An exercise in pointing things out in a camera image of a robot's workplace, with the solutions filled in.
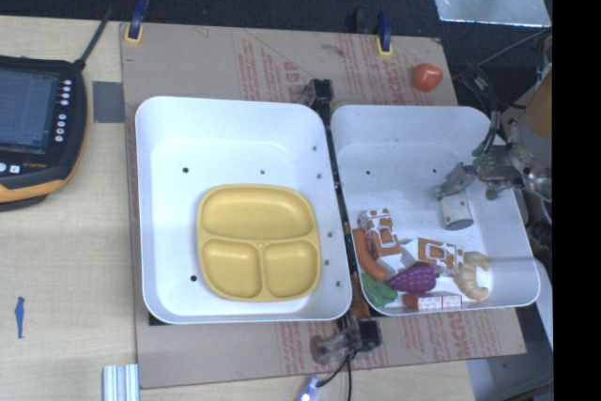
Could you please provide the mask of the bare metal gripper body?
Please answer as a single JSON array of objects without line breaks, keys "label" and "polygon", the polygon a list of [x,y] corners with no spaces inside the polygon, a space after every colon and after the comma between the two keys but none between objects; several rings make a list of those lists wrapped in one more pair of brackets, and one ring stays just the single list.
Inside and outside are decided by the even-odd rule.
[{"label": "bare metal gripper body", "polygon": [[512,189],[529,192],[544,201],[552,200],[551,169],[518,145],[493,146],[476,172],[485,185],[507,182],[513,185]]}]

